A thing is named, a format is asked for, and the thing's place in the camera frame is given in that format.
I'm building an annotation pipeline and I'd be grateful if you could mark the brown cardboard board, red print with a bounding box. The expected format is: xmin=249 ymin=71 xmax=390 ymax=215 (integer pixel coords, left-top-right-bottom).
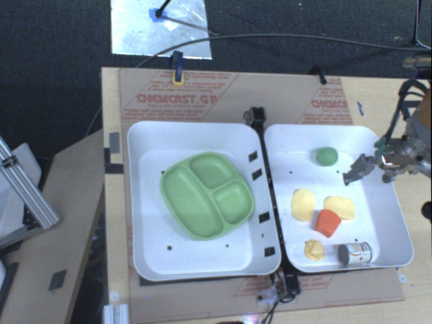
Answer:
xmin=119 ymin=67 xmax=405 ymax=324

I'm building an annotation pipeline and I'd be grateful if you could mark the orange toy carrot chunk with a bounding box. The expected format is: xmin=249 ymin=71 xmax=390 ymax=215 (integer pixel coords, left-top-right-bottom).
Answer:
xmin=314 ymin=209 xmax=342 ymax=239

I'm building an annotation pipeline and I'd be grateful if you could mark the green divided plate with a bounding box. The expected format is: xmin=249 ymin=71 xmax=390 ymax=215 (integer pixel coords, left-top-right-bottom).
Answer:
xmin=159 ymin=151 xmax=256 ymax=242

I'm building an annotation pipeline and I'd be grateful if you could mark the yellow oval toy bread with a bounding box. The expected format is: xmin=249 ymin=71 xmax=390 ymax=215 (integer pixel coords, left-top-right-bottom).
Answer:
xmin=323 ymin=195 xmax=356 ymax=221
xmin=291 ymin=188 xmax=317 ymax=223

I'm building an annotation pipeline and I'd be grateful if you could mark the white plastic tray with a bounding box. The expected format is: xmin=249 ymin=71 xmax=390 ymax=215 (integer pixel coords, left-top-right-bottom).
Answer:
xmin=126 ymin=120 xmax=282 ymax=282
xmin=263 ymin=124 xmax=415 ymax=274

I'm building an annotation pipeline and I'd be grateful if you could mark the green round toy food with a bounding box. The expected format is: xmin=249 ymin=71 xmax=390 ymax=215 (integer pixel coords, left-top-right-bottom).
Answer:
xmin=315 ymin=146 xmax=339 ymax=167

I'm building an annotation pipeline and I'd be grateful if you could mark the small yellow lumpy toy food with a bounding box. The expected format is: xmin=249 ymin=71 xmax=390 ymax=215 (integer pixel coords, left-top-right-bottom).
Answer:
xmin=303 ymin=238 xmax=326 ymax=262

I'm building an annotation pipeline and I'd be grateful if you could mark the thin black rod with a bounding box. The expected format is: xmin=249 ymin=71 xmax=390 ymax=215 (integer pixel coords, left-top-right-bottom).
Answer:
xmin=254 ymin=119 xmax=294 ymax=278

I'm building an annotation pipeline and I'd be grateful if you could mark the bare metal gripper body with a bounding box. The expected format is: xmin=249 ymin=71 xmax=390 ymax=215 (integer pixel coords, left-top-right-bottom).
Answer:
xmin=373 ymin=137 xmax=432 ymax=177

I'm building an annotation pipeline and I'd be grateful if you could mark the small white and orange can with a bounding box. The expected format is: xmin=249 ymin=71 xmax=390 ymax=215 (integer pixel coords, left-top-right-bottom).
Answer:
xmin=337 ymin=241 xmax=373 ymax=267

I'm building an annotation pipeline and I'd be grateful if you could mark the black block with thin wires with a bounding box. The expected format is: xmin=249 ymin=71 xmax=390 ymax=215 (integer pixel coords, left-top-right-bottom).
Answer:
xmin=282 ymin=273 xmax=302 ymax=297
xmin=243 ymin=106 xmax=268 ymax=126

